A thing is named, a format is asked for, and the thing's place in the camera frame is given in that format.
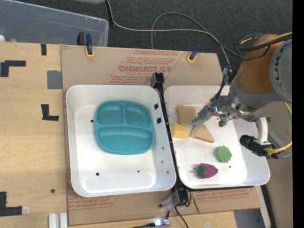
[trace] black carpet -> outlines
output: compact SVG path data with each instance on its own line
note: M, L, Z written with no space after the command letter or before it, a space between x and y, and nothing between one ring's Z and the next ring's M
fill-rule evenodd
M45 7L109 20L106 4L85 4L69 0L17 0ZM199 22L220 43L233 49L236 40L255 33L283 34L293 30L293 0L109 0L114 20L132 29L151 29L163 13L185 14ZM155 29L201 28L180 15L167 15ZM175 31L153 34L154 49L193 50L202 44L201 52L217 53L222 67L227 61L218 43L207 34ZM150 32L134 32L110 27L109 47L151 48ZM228 53L230 63L239 66L241 59Z

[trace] yellow cable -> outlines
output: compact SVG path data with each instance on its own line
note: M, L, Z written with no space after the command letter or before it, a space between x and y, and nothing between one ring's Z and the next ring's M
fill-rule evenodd
M284 102L284 104L285 104L286 108L288 109L288 112L289 112L290 115L292 116L293 113L292 113L292 110L291 110L290 106L289 106L286 102ZM265 148L265 150L266 150L270 155L271 155L271 154L276 154L276 153L279 153L280 151L283 151L283 150L289 148L290 146L292 146L292 144L293 144L293 141L291 140L287 145L285 145L285 146L282 147L282 148L278 148L278 149L274 149L274 148Z

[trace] bread slice toy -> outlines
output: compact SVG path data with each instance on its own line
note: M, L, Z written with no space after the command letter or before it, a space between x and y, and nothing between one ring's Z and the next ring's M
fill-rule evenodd
M179 124L183 126L192 126L192 121L196 118L193 106L178 105L176 111L179 117Z
M214 138L212 137L211 133L209 132L209 130L203 123L201 123L201 124L197 125L195 128L193 128L193 130L191 132L191 137L200 139L202 141L206 141L209 143L214 142Z
M172 125L172 137L180 139L188 139L188 128L178 123Z

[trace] wooden surface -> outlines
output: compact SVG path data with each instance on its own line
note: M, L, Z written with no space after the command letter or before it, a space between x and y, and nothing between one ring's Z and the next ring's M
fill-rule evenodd
M44 228L48 214L67 212L67 180L62 90L47 89L47 71L61 71L60 46L0 43L0 62L26 60L26 67L10 67L0 77L0 191L7 192L7 207L29 206L30 214L1 217L0 227ZM43 121L41 104L59 121ZM184 216L190 228L236 228L233 212ZM172 227L183 228L180 217ZM152 220L104 223L78 228L131 228Z

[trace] clip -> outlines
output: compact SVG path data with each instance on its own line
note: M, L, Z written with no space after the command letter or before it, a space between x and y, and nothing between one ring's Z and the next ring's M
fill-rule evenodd
M94 50L93 50L93 46L92 46L92 39L91 39L91 34L87 33L85 35L86 38L86 49L85 49L85 53L87 57L94 57Z
M200 51L201 46L202 46L202 45L199 43L199 44L195 47L195 49L193 50L193 52L190 53L190 54L187 56L187 62L189 62L189 63L193 63L193 62L194 62L194 60L196 59L196 54Z

